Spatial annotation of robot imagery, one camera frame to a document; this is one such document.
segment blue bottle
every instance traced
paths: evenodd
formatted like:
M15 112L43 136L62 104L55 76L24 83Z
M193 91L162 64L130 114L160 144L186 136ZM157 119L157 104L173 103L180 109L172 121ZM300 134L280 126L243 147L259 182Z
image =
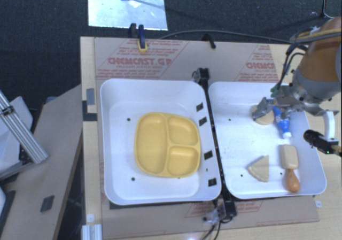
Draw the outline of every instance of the blue bottle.
M289 130L290 119L288 117L282 118L282 111L277 107L273 107L273 112L278 128L283 133L283 138L290 138L292 136Z

